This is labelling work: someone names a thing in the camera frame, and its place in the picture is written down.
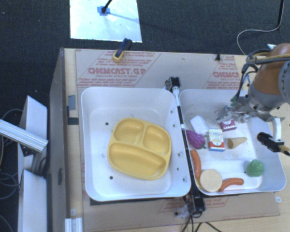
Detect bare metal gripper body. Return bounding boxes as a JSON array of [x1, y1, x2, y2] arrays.
[[228, 97, 286, 124]]

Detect small red carton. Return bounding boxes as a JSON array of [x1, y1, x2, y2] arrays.
[[219, 119, 237, 132]]

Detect white box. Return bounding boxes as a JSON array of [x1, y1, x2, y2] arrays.
[[189, 115, 209, 135]]

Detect white red yellow carton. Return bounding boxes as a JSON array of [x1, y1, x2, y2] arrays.
[[207, 127, 226, 152]]

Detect tan ice cream cone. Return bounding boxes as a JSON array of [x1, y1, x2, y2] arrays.
[[227, 136, 247, 150]]

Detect purple grapes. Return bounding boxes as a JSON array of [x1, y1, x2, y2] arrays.
[[185, 129, 206, 150]]

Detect thin black and white rod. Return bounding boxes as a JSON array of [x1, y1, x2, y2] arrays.
[[173, 86, 201, 204]]

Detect white plastic tray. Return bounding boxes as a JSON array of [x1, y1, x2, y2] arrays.
[[179, 88, 287, 196], [81, 86, 192, 202]]

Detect orange carrot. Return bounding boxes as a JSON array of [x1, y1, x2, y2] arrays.
[[190, 149, 202, 180]]

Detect brown cardboard board red print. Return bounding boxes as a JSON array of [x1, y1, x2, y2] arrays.
[[75, 49, 280, 224]]

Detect tan round biscuit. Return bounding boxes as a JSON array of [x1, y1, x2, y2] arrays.
[[199, 169, 223, 193]]

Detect orange sausage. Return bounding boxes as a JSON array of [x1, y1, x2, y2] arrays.
[[218, 177, 245, 192]]

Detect yellow divided plate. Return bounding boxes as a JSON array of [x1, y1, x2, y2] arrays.
[[107, 117, 172, 181]]

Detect black cylinder on white bracket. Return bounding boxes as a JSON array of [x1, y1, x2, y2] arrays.
[[257, 117, 285, 153]]

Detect black block with thin wires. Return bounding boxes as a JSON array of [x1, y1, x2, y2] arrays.
[[165, 76, 182, 91], [187, 194, 206, 215]]

